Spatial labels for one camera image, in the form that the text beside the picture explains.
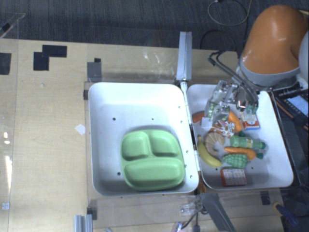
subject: toy food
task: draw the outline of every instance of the toy food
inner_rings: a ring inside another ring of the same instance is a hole
[[[254,129],[259,129],[260,124],[259,121],[257,120],[256,114],[249,114],[244,112],[239,112],[240,119],[242,121],[243,128],[245,130],[254,130]]]
[[[248,158],[244,154],[229,154],[222,157],[222,160],[234,168],[245,168],[248,164]]]
[[[230,110],[227,118],[228,122],[232,122],[235,124],[235,131],[241,131],[242,125],[240,120],[237,118],[237,116]]]
[[[205,148],[205,146],[202,142],[201,136],[197,137],[197,150],[198,150],[199,156],[209,166],[220,167],[222,165],[222,163],[218,159],[216,159],[211,154],[209,154],[209,152],[207,151],[207,149]]]
[[[243,147],[243,148],[259,148],[265,149],[266,144],[255,140],[250,137],[238,137],[236,135],[232,136],[230,139],[230,143],[233,147]]]
[[[248,148],[239,148],[239,147],[224,147],[224,150],[231,154],[245,154],[248,160],[252,160],[254,158],[263,159],[263,153],[257,153]]]
[[[224,187],[245,186],[247,179],[245,171],[239,168],[223,168],[220,171]]]
[[[222,136],[230,138],[234,135],[235,132],[235,124],[228,121],[218,120],[217,123],[212,124],[209,132],[217,132]]]
[[[216,156],[217,151],[213,149],[213,146],[216,142],[219,142],[221,145],[224,144],[224,137],[221,134],[216,132],[210,132],[204,137],[204,145],[207,151],[212,155]]]
[[[192,122],[193,123],[197,123],[200,120],[202,120],[202,118],[205,117],[204,116],[204,111],[203,112],[198,112],[192,115]]]

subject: black wire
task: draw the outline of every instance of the black wire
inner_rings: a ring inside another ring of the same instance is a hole
[[[249,7],[248,7],[248,12],[247,12],[247,15],[246,15],[245,19],[243,19],[241,22],[239,22],[239,23],[237,23],[237,24],[224,24],[224,23],[221,23],[221,22],[217,21],[216,19],[214,19],[214,18],[211,16],[211,14],[210,14],[210,7],[211,7],[214,3],[219,3],[220,1],[222,1],[222,0],[215,0],[215,1],[213,1],[212,3],[209,4],[209,6],[208,6],[208,8],[207,8],[208,15],[210,16],[210,18],[211,18],[214,22],[218,23],[219,25],[223,25],[223,26],[238,26],[238,25],[244,23],[244,22],[248,19],[248,17],[249,17],[249,12],[250,12],[250,8],[251,8],[251,4],[252,4],[252,1],[253,1],[253,0],[250,0]]]
[[[230,1],[234,1],[234,2],[238,3],[238,4],[243,8],[245,14],[246,14],[246,15],[248,14],[246,7],[245,7],[240,1],[238,1],[238,0],[230,0]],[[243,40],[244,40],[243,42],[246,41],[247,32],[248,32],[249,15],[248,15],[247,17],[248,17],[248,18],[246,19],[246,26],[245,26],[244,36],[243,36]],[[232,37],[231,37],[230,35],[228,35],[227,33],[225,33],[223,30],[217,30],[217,31],[223,32],[223,33],[224,33],[225,35],[227,35],[230,39],[232,39]],[[203,38],[205,37],[205,34],[207,34],[207,33],[208,33],[208,32],[204,33],[203,36],[202,36],[202,38],[201,38],[201,40],[200,40],[200,44],[199,44],[199,48],[200,48],[200,49],[201,49],[201,46],[202,46],[202,40],[203,40]],[[233,39],[232,39],[232,41],[233,41],[234,50],[238,53],[238,51],[237,51],[237,45],[238,45],[238,44],[235,44],[235,42],[234,42]]]
[[[217,52],[213,52],[210,54],[210,56],[208,57],[208,60],[213,64],[216,65],[217,67],[219,67],[222,71],[224,71],[226,74],[228,74],[229,76],[233,77],[234,75],[237,78],[237,74],[231,70],[229,67],[227,67],[226,65],[224,65],[220,60],[219,60],[219,56],[222,55],[225,51],[217,51]],[[217,55],[216,59],[218,61],[218,63],[216,61],[214,61],[211,57]]]
[[[198,225],[198,212],[197,212],[197,217],[195,219],[195,224]]]
[[[244,22],[248,19],[249,13],[247,12],[245,6],[243,6],[242,3],[239,2],[238,0],[230,0],[230,1],[234,1],[234,2],[238,3],[238,4],[243,8],[243,10],[244,10],[245,13],[246,13],[245,19],[242,20],[242,21],[239,22],[239,23],[236,23],[236,24],[225,24],[225,23],[221,23],[221,22],[217,21],[215,18],[212,17],[212,15],[211,15],[211,13],[210,13],[210,8],[211,8],[211,6],[212,6],[213,4],[216,4],[216,3],[218,4],[218,3],[220,3],[221,1],[223,1],[223,0],[215,0],[215,1],[213,1],[211,4],[209,4],[209,6],[208,6],[208,9],[207,9],[208,15],[210,16],[210,18],[211,18],[214,22],[216,22],[217,24],[222,25],[222,26],[230,26],[230,27],[233,27],[233,26],[239,26],[239,25],[241,25],[242,23],[244,23]]]
[[[206,37],[206,35],[209,34],[209,33],[212,33],[212,32],[220,32],[220,33],[225,34],[225,35],[231,40],[231,42],[233,43],[233,49],[234,49],[234,51],[236,51],[236,44],[235,44],[235,41],[233,40],[233,38],[232,38],[229,34],[227,34],[226,32],[224,32],[223,30],[220,30],[220,29],[213,29],[213,30],[208,30],[208,31],[206,31],[206,32],[202,35],[202,37],[201,37],[201,39],[200,39],[200,41],[199,41],[199,48],[200,48],[200,49],[202,49],[203,40],[204,40],[204,38]]]
[[[198,213],[199,213],[199,212],[202,213],[203,215],[208,214],[208,211],[207,211],[204,207],[201,208],[200,210],[196,211],[184,225],[182,225],[182,228],[181,228],[181,229],[186,228],[186,227],[190,224],[190,222],[193,220],[193,218],[194,218],[195,216],[196,216],[196,219],[197,219],[197,216],[198,216]]]

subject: food package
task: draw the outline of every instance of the food package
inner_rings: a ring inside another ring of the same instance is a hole
[[[223,168],[220,171],[224,187],[245,186],[247,179],[243,169]]]
[[[254,130],[260,128],[259,121],[257,120],[257,116],[255,114],[249,114],[244,111],[240,112],[239,115],[245,130]]]
[[[223,120],[219,120],[216,124],[212,124],[209,132],[214,131],[222,136],[231,138],[235,133],[235,124]]]

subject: green bottle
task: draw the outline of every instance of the green bottle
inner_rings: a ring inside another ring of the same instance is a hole
[[[250,137],[239,137],[239,136],[232,136],[230,138],[230,144],[233,147],[242,147],[242,148],[258,148],[258,149],[265,149],[266,144],[260,142],[258,140],[252,139]]]

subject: metal bracket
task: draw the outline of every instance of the metal bracket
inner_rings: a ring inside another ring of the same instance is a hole
[[[92,215],[76,215],[74,217],[74,232],[92,232]]]
[[[101,59],[95,58],[94,62],[87,62],[87,80],[91,83],[102,82]]]
[[[236,231],[219,201],[218,194],[203,193],[201,201],[219,231]]]
[[[192,78],[192,33],[180,32],[177,64],[177,81],[189,81]]]
[[[183,97],[184,97],[184,103],[185,103],[185,108],[187,111],[187,117],[188,117],[188,121],[189,121],[189,125],[192,125],[192,119],[191,119],[191,112],[190,112],[190,108],[189,108],[189,102],[188,102],[188,97],[187,97],[187,91],[188,91],[188,85],[186,82],[180,82],[180,89],[183,92]]]

